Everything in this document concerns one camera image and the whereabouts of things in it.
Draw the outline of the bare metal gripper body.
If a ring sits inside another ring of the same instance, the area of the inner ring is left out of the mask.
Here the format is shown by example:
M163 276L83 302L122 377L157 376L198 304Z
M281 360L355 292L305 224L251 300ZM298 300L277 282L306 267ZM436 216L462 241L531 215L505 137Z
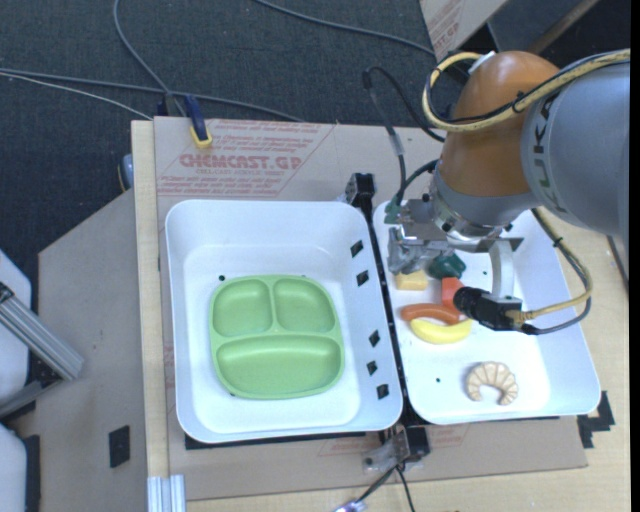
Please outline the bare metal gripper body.
M411 199L401 207L396 238L408 247L486 252L501 232L501 226L469 221L440 200Z

